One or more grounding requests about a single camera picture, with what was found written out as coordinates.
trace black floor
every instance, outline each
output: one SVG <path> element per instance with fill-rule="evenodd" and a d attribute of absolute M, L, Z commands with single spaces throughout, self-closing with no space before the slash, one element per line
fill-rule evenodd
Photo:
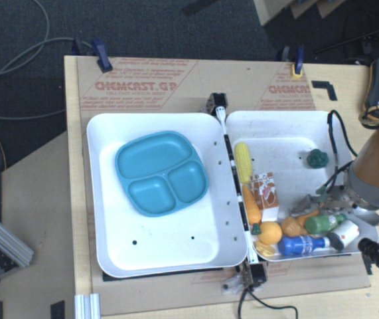
<path fill-rule="evenodd" d="M 47 36 L 37 1 L 48 14 Z M 31 46 L 56 37 L 86 42 L 100 37 L 110 56 L 274 60 L 279 49 L 288 46 L 291 58 L 304 45 L 305 62 L 370 64 L 379 58 L 379 33 L 368 42 L 316 53 L 379 31 L 379 0 L 348 0 L 324 19 L 316 7 L 297 20 L 286 9 L 264 27 L 253 0 L 37 1 L 0 0 L 0 70 Z M 71 41 L 53 42 L 22 68 L 0 75 L 0 142 L 8 166 L 66 130 L 64 112 L 27 119 L 65 109 L 66 54 L 72 54 Z"/>

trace blue bottle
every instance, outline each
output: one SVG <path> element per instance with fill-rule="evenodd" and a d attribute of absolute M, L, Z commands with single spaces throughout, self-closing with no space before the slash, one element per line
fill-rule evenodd
<path fill-rule="evenodd" d="M 299 235 L 298 237 L 282 236 L 277 248 L 282 255 L 308 254 L 316 248 L 328 248 L 327 237 L 311 237 L 310 235 Z"/>

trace green bottle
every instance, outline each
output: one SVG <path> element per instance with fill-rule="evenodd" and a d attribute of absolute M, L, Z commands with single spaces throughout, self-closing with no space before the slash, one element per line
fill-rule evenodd
<path fill-rule="evenodd" d="M 332 231 L 346 219 L 344 214 L 317 215 L 309 217 L 305 222 L 305 228 L 309 234 L 319 234 Z"/>

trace yellow corn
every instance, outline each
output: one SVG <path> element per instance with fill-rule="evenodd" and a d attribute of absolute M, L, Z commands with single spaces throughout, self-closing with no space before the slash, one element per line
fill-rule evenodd
<path fill-rule="evenodd" d="M 249 183 L 253 170 L 251 166 L 250 152 L 248 151 L 248 146 L 244 142 L 239 142 L 235 146 L 235 163 L 240 182 L 243 184 Z"/>

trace blue plate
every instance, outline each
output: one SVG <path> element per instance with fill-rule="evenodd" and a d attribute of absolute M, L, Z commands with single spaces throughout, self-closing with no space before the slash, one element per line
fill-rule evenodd
<path fill-rule="evenodd" d="M 208 189 L 204 165 L 178 132 L 157 132 L 126 143 L 115 156 L 115 169 L 133 206 L 146 216 L 188 207 Z"/>

